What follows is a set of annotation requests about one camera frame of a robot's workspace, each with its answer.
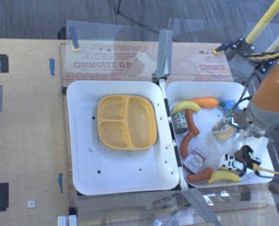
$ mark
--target yellow clip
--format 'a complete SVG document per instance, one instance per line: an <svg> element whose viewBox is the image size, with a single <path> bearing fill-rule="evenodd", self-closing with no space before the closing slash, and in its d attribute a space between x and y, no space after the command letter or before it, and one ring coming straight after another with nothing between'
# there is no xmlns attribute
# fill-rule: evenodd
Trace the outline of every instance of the yellow clip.
<svg viewBox="0 0 279 226"><path fill-rule="evenodd" d="M217 48L214 48L214 49L211 51L214 55L219 55L219 54L221 54L221 53L224 52L224 50L221 50L220 52L217 52L216 49L217 49Z"/></svg>
<svg viewBox="0 0 279 226"><path fill-rule="evenodd" d="M79 52L79 51L81 50L80 45L79 45L78 48L75 48L75 47L74 47L73 42L71 42L70 45L71 45L71 47L72 47L73 52Z"/></svg>

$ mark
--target small can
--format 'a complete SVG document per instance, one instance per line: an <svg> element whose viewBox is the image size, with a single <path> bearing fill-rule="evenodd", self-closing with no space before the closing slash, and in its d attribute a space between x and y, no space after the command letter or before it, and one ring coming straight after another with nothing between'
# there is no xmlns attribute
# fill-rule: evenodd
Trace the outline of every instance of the small can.
<svg viewBox="0 0 279 226"><path fill-rule="evenodd" d="M182 134L188 131L185 112L175 112L174 114L172 114L172 120L176 134Z"/></svg>

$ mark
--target white tray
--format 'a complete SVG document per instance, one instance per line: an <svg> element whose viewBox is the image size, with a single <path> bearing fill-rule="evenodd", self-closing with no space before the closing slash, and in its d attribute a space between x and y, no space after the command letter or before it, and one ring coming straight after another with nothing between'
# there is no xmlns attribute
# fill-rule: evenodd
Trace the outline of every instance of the white tray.
<svg viewBox="0 0 279 226"><path fill-rule="evenodd" d="M243 86L233 82L172 82L167 86L167 99L169 107L172 109L174 105L182 100L189 100L198 97L216 97L219 101L234 100L237 101L242 93ZM247 101L240 103L239 108L243 109L247 106ZM217 169L218 160L223 154L233 155L243 145L249 145L256 153L260 147L260 144L265 143L267 145L268 140L265 138L257 139L255 137L246 138L242 142L237 141L238 133L232 138L227 140L218 139L212 134L212 127L214 124L223 117L223 109L220 106L216 108L201 108L200 111L194 113L193 119L200 130L200 134L193 137L189 142L189 152L197 147L204 154L207 155L207 159L199 172L202 172L207 167L212 167L214 170ZM184 134L176 134L176 140L178 147L182 141ZM262 168L273 170L273 165L268 153L267 148L261 156ZM272 173L260 172L264 176L273 176ZM214 182L212 185L207 183L207 180L199 183L190 183L194 187L215 187L215 186L229 186L229 185L244 185L244 184L257 184L257 183L268 183L272 179L260 178L255 173L247 169L247 173L241 178L240 183L231 183L226 181Z"/></svg>
<svg viewBox="0 0 279 226"><path fill-rule="evenodd" d="M98 136L97 106L112 94L147 98L153 105L157 140L141 151L106 147ZM67 89L72 179L84 195L170 190L180 180L160 87L152 82L76 81Z"/></svg>

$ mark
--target black tape marking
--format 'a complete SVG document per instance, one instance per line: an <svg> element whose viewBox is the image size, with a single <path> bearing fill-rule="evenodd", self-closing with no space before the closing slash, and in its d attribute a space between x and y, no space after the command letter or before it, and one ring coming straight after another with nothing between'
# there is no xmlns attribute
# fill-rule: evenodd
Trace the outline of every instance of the black tape marking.
<svg viewBox="0 0 279 226"><path fill-rule="evenodd" d="M173 126L173 122L172 121L168 121L169 124L169 128L171 131L171 135L172 135L172 140L176 141L176 137L175 137L175 133L174 133L174 126Z"/></svg>
<svg viewBox="0 0 279 226"><path fill-rule="evenodd" d="M8 183L0 183L0 212L8 208Z"/></svg>
<svg viewBox="0 0 279 226"><path fill-rule="evenodd" d="M169 111L168 100L166 98L164 99L164 104L166 106L167 116L169 117L171 116L171 113Z"/></svg>
<svg viewBox="0 0 279 226"><path fill-rule="evenodd" d="M67 95L67 87L62 87L62 94Z"/></svg>
<svg viewBox="0 0 279 226"><path fill-rule="evenodd" d="M178 150L178 147L176 145L174 146L174 150L175 150L175 154L176 154L177 165L178 165L178 167L182 167L182 163L181 163L181 159L180 159L180 155L179 155L179 150Z"/></svg>
<svg viewBox="0 0 279 226"><path fill-rule="evenodd" d="M62 173L59 173L58 182L59 182L59 186L60 186L60 192L63 193L63 177L62 177Z"/></svg>
<svg viewBox="0 0 279 226"><path fill-rule="evenodd" d="M0 54L0 73L8 73L8 56Z"/></svg>
<svg viewBox="0 0 279 226"><path fill-rule="evenodd" d="M77 209L76 208L69 208L69 215L77 215Z"/></svg>

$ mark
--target toy carrot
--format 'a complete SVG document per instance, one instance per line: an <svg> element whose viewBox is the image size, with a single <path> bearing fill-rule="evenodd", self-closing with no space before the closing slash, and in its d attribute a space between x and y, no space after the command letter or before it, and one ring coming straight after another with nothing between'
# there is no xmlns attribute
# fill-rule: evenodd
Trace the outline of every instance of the toy carrot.
<svg viewBox="0 0 279 226"><path fill-rule="evenodd" d="M193 101L200 106L210 107L210 108L215 108L216 106L219 105L218 99L214 97L201 97L201 98L191 99L190 101Z"/></svg>

